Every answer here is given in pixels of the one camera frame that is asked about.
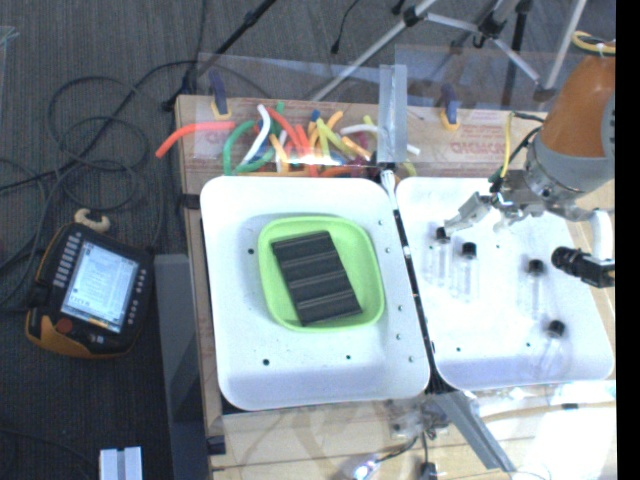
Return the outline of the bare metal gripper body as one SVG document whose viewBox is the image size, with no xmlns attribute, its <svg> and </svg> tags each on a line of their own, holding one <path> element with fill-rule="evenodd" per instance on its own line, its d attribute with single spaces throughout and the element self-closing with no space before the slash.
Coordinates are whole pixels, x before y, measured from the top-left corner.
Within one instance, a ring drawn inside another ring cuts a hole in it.
<svg viewBox="0 0 640 480">
<path fill-rule="evenodd" d="M 519 208 L 526 212 L 526 218 L 548 212 L 570 222 L 586 221 L 595 209 L 578 205 L 577 200 L 583 195 L 557 183 L 538 168 L 511 169 L 492 183 L 493 207 Z"/>
</svg>

